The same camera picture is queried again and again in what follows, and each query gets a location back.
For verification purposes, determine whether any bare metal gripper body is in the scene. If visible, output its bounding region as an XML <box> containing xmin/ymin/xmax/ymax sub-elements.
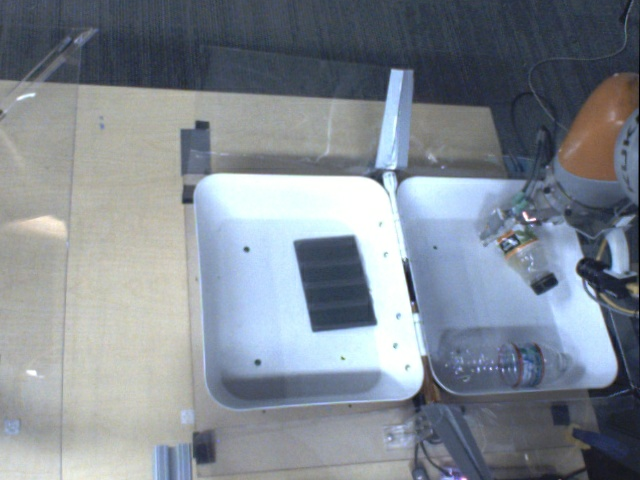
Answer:
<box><xmin>501</xmin><ymin>181</ymin><xmax>571</xmax><ymax>227</ymax></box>

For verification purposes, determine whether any clear bottle with orange label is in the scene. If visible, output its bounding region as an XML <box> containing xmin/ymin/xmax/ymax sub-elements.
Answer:
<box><xmin>495</xmin><ymin>223</ymin><xmax>560</xmax><ymax>297</ymax></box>

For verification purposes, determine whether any white plastic tray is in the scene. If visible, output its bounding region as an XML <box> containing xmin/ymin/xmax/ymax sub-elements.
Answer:
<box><xmin>192</xmin><ymin>172</ymin><xmax>426</xmax><ymax>413</ymax></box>
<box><xmin>395</xmin><ymin>175</ymin><xmax>620</xmax><ymax>397</ymax></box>

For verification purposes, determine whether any thin black and white rod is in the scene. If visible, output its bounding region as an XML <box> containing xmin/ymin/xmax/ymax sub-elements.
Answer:
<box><xmin>381</xmin><ymin>169</ymin><xmax>427</xmax><ymax>369</ymax></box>

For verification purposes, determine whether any clear plastic water bottle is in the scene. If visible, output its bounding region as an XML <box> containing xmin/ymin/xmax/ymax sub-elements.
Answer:
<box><xmin>438</xmin><ymin>327</ymin><xmax>572</xmax><ymax>391</ymax></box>

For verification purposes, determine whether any black ribbed rectangular block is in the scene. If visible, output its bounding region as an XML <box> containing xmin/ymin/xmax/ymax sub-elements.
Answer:
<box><xmin>292</xmin><ymin>234</ymin><xmax>379</xmax><ymax>334</ymax></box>

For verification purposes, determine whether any black cylinder on white bracket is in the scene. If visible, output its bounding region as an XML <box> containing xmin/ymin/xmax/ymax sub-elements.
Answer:
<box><xmin>575</xmin><ymin>216</ymin><xmax>640</xmax><ymax>300</ymax></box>

